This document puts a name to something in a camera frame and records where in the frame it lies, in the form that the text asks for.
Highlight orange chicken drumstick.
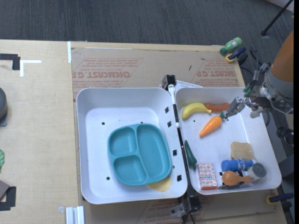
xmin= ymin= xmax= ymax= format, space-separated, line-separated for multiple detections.
xmin=221 ymin=170 xmax=252 ymax=187

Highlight green bottle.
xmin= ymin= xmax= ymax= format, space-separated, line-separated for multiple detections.
xmin=220 ymin=37 xmax=243 ymax=56

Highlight orange carrot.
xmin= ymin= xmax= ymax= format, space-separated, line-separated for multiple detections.
xmin=199 ymin=112 xmax=228 ymax=138

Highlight orange patterned carton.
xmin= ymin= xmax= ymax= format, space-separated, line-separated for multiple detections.
xmin=197 ymin=162 xmax=219 ymax=191

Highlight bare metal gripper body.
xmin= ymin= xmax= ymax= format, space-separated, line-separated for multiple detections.
xmin=244 ymin=81 xmax=294 ymax=114

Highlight grey tape roll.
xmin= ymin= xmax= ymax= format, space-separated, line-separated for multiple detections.
xmin=0 ymin=87 xmax=8 ymax=127

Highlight green toy vegetable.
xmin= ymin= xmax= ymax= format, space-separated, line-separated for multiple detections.
xmin=0 ymin=149 xmax=6 ymax=172

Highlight yellow flat round piece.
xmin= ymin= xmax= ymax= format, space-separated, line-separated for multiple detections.
xmin=146 ymin=176 xmax=172 ymax=193

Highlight brown cardboard board red print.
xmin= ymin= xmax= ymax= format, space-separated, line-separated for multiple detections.
xmin=71 ymin=42 xmax=277 ymax=224

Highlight blue bottle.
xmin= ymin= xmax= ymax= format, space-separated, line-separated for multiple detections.
xmin=221 ymin=159 xmax=256 ymax=173

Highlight teal divided plate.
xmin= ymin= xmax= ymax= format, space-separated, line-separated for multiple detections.
xmin=107 ymin=123 xmax=173 ymax=187

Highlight yellow banana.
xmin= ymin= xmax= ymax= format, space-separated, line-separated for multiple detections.
xmin=181 ymin=102 xmax=212 ymax=120

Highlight white bottle with grey cap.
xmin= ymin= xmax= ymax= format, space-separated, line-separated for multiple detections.
xmin=246 ymin=162 xmax=267 ymax=184

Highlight black and white carton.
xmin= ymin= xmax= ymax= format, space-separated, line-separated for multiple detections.
xmin=218 ymin=170 xmax=249 ymax=189

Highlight black block with thin wires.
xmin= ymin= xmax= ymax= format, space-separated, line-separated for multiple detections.
xmin=179 ymin=195 xmax=202 ymax=214
xmin=161 ymin=74 xmax=177 ymax=90

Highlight white paper label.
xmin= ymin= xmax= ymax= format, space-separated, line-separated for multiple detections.
xmin=175 ymin=80 xmax=203 ymax=89

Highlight green chili pepper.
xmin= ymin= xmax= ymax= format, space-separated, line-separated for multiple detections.
xmin=184 ymin=140 xmax=198 ymax=170

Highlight thin black and white rod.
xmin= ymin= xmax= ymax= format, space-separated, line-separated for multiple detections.
xmin=167 ymin=84 xmax=197 ymax=197

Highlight orange sausage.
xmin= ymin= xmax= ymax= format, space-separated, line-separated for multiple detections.
xmin=205 ymin=103 xmax=230 ymax=113

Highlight white plastic tray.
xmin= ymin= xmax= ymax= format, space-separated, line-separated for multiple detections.
xmin=76 ymin=87 xmax=188 ymax=205
xmin=175 ymin=87 xmax=283 ymax=196

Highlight tan bread slice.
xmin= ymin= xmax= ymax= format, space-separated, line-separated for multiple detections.
xmin=230 ymin=141 xmax=256 ymax=162

